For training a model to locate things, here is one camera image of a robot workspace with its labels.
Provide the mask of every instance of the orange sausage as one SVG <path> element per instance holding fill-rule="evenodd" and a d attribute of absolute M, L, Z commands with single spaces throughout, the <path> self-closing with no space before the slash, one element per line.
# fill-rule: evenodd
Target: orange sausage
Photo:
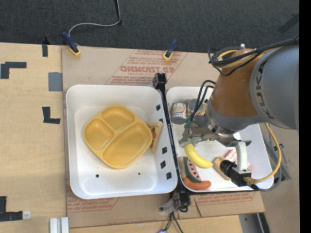
<path fill-rule="evenodd" d="M 202 181 L 202 183 L 197 183 L 197 182 L 193 182 L 189 178 L 184 178 L 183 182 L 186 186 L 193 188 L 193 189 L 196 189 L 196 190 L 207 189 L 211 186 L 210 181 Z"/>

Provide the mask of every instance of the black carpet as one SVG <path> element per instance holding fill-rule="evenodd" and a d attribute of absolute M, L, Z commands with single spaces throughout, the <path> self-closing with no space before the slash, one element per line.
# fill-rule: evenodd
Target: black carpet
<path fill-rule="evenodd" d="M 81 26 L 83 46 L 207 52 L 244 43 L 257 48 L 299 35 L 299 0 L 119 0 L 124 25 Z M 114 0 L 1 0 L 0 42 L 41 44 L 82 22 L 118 20 Z"/>

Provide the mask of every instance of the banana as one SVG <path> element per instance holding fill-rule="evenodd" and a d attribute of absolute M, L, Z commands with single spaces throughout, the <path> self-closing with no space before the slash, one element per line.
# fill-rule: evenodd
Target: banana
<path fill-rule="evenodd" d="M 200 168 L 210 168 L 213 166 L 213 163 L 207 159 L 204 159 L 195 151 L 192 143 L 185 145 L 184 147 L 186 156 L 198 167 Z"/>

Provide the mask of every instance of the white tray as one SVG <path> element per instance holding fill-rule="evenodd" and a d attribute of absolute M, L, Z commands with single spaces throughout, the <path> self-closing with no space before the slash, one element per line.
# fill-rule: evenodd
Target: white tray
<path fill-rule="evenodd" d="M 169 193 L 175 189 L 177 174 L 169 133 L 161 95 L 154 88 L 75 85 L 66 94 L 66 104 L 70 185 L 76 196 L 98 199 Z M 125 169 L 106 166 L 88 148 L 82 135 L 84 125 L 112 104 L 126 106 L 146 123 L 163 119 L 155 153 L 147 150 Z"/>
<path fill-rule="evenodd" d="M 199 87 L 173 87 L 167 92 L 166 98 L 168 102 L 169 111 L 172 111 L 172 105 L 176 102 L 188 103 L 191 99 L 198 97 Z M 207 91 L 206 99 L 210 97 L 211 89 Z M 186 156 L 184 149 L 179 146 L 178 141 L 182 138 L 184 125 L 172 123 L 173 139 L 176 149 L 177 157 Z M 247 155 L 250 168 L 252 170 L 252 178 L 259 179 L 269 175 L 272 171 L 269 157 L 262 139 L 262 134 L 258 124 L 248 126 L 246 129 L 235 134 L 237 139 L 251 140 L 252 143 L 247 146 Z M 199 155 L 214 161 L 219 156 L 224 156 L 229 150 L 217 141 L 199 142 L 195 146 L 195 150 Z M 233 182 L 225 180 L 214 168 L 199 168 L 197 170 L 202 180 L 211 181 L 211 187 L 205 192 L 224 192 L 224 191 L 244 191 L 251 190 L 248 186 L 238 187 Z M 264 182 L 258 183 L 260 188 L 269 188 L 273 184 L 274 178 L 270 178 Z M 204 192 L 203 190 L 193 190 L 193 192 Z"/>

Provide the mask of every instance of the toy watermelon slice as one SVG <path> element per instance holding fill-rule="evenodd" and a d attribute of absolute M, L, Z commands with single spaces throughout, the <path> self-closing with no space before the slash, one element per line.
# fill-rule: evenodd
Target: toy watermelon slice
<path fill-rule="evenodd" d="M 202 179 L 199 175 L 198 170 L 196 169 L 195 164 L 193 164 L 189 158 L 185 158 L 185 168 L 186 168 L 186 175 L 193 182 L 202 183 Z"/>

